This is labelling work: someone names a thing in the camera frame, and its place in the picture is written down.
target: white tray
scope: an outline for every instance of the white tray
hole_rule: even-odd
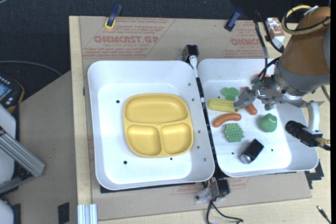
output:
[[[98,61],[88,70],[98,182],[111,190],[204,182],[215,164],[193,69],[182,61]],[[128,147],[125,101],[143,93],[170,93],[187,104],[192,148],[179,156],[147,158]]]
[[[251,80],[263,69],[263,59],[206,59],[199,63],[198,73],[203,86],[206,103],[209,99],[225,97],[221,94],[223,87],[235,87],[239,91],[242,87],[252,88]],[[273,74],[274,66],[268,69]],[[250,115],[245,109],[240,110],[242,118],[238,123],[244,131],[241,142],[230,143],[223,134],[225,124],[215,128],[212,122],[224,112],[208,110],[211,132],[214,140],[215,152],[220,169],[228,176],[252,176],[261,174],[294,172],[314,169],[318,164],[318,155],[314,147],[302,144],[285,131],[288,121],[294,120],[307,126],[303,110],[290,104],[279,104],[270,111],[266,111],[259,99],[253,103],[258,113]],[[258,118],[271,113],[278,119],[274,132],[263,132],[258,126]],[[264,149],[250,164],[244,164],[240,153],[256,138]]]

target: black electronic device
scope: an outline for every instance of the black electronic device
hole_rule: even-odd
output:
[[[0,104],[5,109],[13,113],[24,94],[25,90],[17,80],[0,71]]]

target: yellow plate compartment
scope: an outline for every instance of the yellow plate compartment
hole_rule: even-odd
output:
[[[127,144],[142,157],[168,157],[190,150],[194,132],[187,104],[177,95],[134,95],[123,107]]]

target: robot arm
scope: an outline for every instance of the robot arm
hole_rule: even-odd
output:
[[[297,28],[290,30],[287,28],[286,19],[299,9],[308,11]],[[330,84],[330,16],[330,7],[298,6],[288,11],[281,25],[292,36],[275,63],[274,74],[253,81],[255,85],[251,90],[245,88],[234,102],[235,110],[248,106],[255,99],[260,99],[266,110],[273,109],[277,103],[306,106],[309,126],[297,127],[291,122],[286,130],[309,146],[327,143],[318,131],[318,106],[321,102],[306,102],[302,97]]]

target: toy sausage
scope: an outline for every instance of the toy sausage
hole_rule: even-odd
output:
[[[248,113],[250,113],[251,115],[255,115],[258,113],[258,110],[256,109],[256,107],[251,103],[246,107]]]
[[[226,121],[239,121],[241,118],[239,113],[227,113],[216,118],[213,122],[213,126],[220,127]]]

